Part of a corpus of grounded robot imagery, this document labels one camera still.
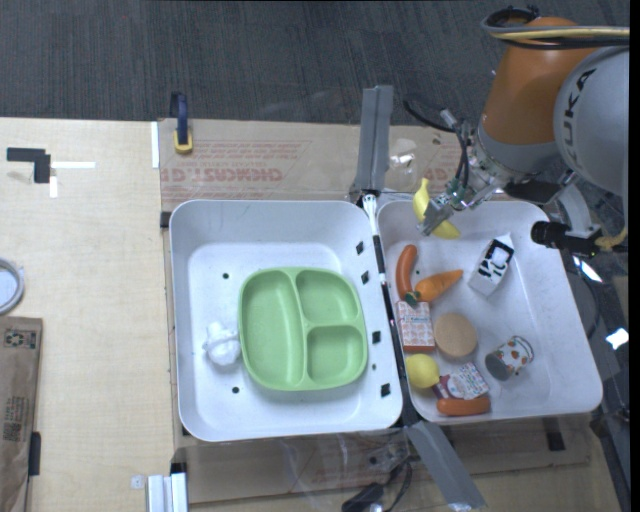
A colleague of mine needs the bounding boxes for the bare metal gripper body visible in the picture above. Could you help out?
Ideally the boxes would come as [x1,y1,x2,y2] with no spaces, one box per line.
[446,149,506,210]

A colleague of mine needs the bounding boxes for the yellow banana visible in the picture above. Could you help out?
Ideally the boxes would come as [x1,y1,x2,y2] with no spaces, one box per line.
[412,178,462,240]

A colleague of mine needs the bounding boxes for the orange sausage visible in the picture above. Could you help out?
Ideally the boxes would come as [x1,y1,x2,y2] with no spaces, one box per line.
[436,394,492,417]
[395,244,419,301]

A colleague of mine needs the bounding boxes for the orange carrot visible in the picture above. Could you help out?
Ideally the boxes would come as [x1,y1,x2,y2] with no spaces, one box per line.
[404,269,465,307]

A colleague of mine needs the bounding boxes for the white and black carton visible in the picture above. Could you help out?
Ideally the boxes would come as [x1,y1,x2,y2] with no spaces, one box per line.
[467,232,515,299]

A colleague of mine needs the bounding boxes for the orange and white packet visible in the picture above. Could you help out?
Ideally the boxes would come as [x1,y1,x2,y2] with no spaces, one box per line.
[395,300,437,353]

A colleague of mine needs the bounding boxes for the tan round biscuit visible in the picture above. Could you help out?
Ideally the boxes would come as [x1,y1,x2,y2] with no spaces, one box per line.
[433,312,479,358]

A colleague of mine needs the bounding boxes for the white plastic tray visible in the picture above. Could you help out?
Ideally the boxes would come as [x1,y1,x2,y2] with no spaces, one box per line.
[375,199,604,426]
[168,199,404,443]

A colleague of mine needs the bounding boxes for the yellow lemon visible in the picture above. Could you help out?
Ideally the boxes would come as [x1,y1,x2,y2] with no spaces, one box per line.
[404,353,441,390]

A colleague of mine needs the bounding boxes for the white can with orange print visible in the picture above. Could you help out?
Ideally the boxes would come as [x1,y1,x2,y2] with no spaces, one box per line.
[484,335,535,382]

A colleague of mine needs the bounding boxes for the white colourful packet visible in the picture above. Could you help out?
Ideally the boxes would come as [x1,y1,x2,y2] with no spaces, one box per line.
[432,362,490,401]

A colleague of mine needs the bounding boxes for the brown cardboard board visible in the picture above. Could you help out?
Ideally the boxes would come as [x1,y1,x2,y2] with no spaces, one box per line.
[157,118,609,505]

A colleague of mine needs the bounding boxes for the green divided plate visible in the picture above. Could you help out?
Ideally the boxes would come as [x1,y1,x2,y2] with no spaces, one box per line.
[238,267,370,392]

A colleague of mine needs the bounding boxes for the white crumpled paper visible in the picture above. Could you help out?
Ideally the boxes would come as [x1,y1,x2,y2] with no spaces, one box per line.
[201,321,242,367]

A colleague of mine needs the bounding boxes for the brown paper bag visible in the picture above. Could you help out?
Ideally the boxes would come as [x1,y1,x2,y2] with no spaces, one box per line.
[0,315,44,512]

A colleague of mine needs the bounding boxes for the black cylinder on white bracket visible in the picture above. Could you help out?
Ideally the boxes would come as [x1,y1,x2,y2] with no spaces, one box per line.
[529,182,604,257]

